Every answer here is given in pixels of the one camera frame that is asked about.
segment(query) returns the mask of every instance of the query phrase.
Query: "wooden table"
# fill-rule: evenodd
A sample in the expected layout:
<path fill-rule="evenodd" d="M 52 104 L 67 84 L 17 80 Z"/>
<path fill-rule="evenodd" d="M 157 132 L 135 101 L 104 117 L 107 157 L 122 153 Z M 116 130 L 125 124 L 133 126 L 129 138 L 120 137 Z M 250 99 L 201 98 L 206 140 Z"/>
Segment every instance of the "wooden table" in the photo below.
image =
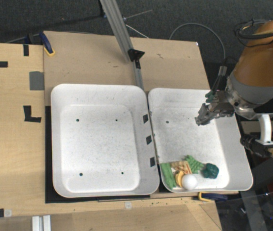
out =
<path fill-rule="evenodd" d="M 0 208 L 12 210 L 14 217 L 123 210 L 125 201 L 45 203 L 45 106 L 50 105 L 52 88 L 60 83 L 134 85 L 131 63 L 124 62 L 115 37 L 45 34 L 56 51 L 53 57 L 40 45 L 29 45 L 29 55 L 24 56 L 22 44 L 0 44 L 0 61 L 8 62 L 7 68 L 0 68 Z M 209 89 L 195 42 L 132 42 L 146 52 L 141 59 L 146 92 L 155 87 Z M 30 90 L 29 75 L 35 71 L 44 73 L 45 90 Z M 24 105 L 30 105 L 32 116 L 41 117 L 41 122 L 26 122 Z M 155 193 L 131 203 L 133 209 L 186 205 L 204 230 L 219 230 L 215 205 L 204 211 L 192 195 Z"/>

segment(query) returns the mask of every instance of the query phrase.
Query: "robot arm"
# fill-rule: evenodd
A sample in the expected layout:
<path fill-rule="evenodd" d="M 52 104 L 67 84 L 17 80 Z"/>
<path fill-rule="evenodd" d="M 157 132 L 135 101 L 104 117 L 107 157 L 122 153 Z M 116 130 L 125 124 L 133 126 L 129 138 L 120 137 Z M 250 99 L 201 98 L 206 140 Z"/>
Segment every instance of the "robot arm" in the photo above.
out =
<path fill-rule="evenodd" d="M 243 30 L 262 24 L 255 34 L 245 35 Z M 273 157 L 271 122 L 273 114 L 257 114 L 254 109 L 273 98 L 273 21 L 251 21 L 243 24 L 236 32 L 239 41 L 250 39 L 233 72 L 227 79 L 226 88 L 217 90 L 226 67 L 221 66 L 216 82 L 206 95 L 198 117 L 198 125 L 206 125 L 214 118 L 232 116 L 234 113 L 248 119 L 259 120 L 261 138 L 250 135 L 241 138 L 246 149 L 261 157 Z"/>

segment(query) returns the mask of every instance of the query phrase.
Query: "empty white tray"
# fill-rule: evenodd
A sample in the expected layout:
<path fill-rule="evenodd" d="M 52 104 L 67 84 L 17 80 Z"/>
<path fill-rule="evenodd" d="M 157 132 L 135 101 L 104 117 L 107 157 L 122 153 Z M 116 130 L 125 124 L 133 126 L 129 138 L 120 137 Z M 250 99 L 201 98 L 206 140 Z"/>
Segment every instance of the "empty white tray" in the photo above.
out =
<path fill-rule="evenodd" d="M 53 185 L 64 197 L 151 194 L 159 174 L 136 86 L 60 84 L 51 93 Z"/>
<path fill-rule="evenodd" d="M 159 162 L 181 161 L 186 155 L 191 155 L 202 163 L 215 164 L 220 170 L 216 179 L 195 174 L 198 185 L 194 190 L 168 189 L 174 193 L 244 191 L 253 184 L 235 116 L 214 119 L 204 126 L 195 122 L 208 92 L 164 88 L 149 92 L 149 110 Z"/>

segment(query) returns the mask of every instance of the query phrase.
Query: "green toy vegetable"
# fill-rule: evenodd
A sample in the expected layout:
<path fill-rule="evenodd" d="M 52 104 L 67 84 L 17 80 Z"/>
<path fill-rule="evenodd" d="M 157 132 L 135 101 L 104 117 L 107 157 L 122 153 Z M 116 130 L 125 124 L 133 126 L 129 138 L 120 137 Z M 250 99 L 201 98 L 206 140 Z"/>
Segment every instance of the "green toy vegetable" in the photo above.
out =
<path fill-rule="evenodd" d="M 201 162 L 195 160 L 193 156 L 187 155 L 185 160 L 189 163 L 189 166 L 193 174 L 198 174 L 199 170 L 204 168 L 204 165 Z"/>
<path fill-rule="evenodd" d="M 176 181 L 171 169 L 171 165 L 169 163 L 160 164 L 160 168 L 162 170 L 164 181 L 170 189 L 176 186 Z"/>
<path fill-rule="evenodd" d="M 219 174 L 219 168 L 214 164 L 206 164 L 206 168 L 202 173 L 205 178 L 215 179 Z"/>

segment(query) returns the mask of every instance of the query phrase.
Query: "white ball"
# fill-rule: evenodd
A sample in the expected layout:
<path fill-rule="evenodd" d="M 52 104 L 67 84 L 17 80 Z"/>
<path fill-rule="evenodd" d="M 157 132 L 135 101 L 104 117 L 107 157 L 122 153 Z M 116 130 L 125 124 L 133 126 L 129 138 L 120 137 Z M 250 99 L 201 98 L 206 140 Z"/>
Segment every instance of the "white ball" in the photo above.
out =
<path fill-rule="evenodd" d="M 183 176 L 181 183 L 185 189 L 193 190 L 198 185 L 198 180 L 194 175 L 187 174 Z"/>

